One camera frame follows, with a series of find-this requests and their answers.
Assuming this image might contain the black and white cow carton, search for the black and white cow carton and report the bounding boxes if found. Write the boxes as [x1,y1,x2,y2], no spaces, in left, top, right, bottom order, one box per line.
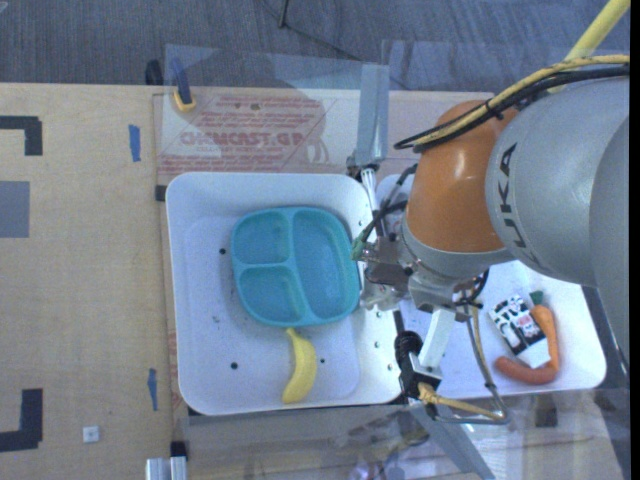
[487,294,549,370]

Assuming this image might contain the orange sausage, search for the orange sausage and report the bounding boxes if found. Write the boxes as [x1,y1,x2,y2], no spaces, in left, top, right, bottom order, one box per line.
[494,355,558,386]

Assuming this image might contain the orange carrot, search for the orange carrot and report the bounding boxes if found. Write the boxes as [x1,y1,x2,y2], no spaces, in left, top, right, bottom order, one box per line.
[528,290,561,372]

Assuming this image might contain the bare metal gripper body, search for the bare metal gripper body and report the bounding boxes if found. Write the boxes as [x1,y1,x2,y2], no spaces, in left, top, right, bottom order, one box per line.
[359,235,417,311]

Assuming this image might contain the blue divided plate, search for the blue divided plate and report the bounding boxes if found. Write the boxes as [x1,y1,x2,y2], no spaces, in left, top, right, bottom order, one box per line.
[229,206,362,329]

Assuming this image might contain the yellow banana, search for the yellow banana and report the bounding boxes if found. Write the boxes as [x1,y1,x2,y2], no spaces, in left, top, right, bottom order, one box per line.
[281,326,319,405]

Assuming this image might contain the white plastic tray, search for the white plastic tray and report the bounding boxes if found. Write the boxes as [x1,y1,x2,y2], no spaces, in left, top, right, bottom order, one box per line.
[164,171,404,417]
[374,174,608,400]

